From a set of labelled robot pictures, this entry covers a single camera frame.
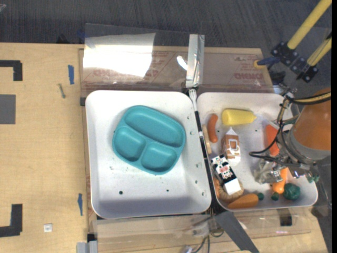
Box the green broccoli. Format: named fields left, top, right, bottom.
left=283, top=182, right=301, bottom=201

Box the brown and white carton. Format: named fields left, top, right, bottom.
left=221, top=126, right=242, bottom=167

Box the cow print carton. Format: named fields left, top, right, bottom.
left=210, top=154, right=242, bottom=196

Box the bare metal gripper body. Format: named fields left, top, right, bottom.
left=254, top=153, right=301, bottom=184

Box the yellow bottle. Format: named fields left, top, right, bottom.
left=221, top=108, right=257, bottom=127

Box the yellow and black stand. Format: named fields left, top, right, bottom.
left=270, top=0, right=332, bottom=84

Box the orange sausage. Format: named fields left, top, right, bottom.
left=207, top=113, right=220, bottom=144

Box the large orange carrot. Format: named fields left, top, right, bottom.
left=227, top=192, right=265, bottom=210

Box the brown doughnut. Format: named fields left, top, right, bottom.
left=212, top=176, right=245, bottom=203

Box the white plastic tray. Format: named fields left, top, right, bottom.
left=85, top=90, right=212, bottom=219
left=196, top=92, right=319, bottom=212

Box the small orange carrot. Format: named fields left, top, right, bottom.
left=271, top=167, right=289, bottom=201

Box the blue divided plate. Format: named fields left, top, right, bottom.
left=112, top=104, right=187, bottom=176

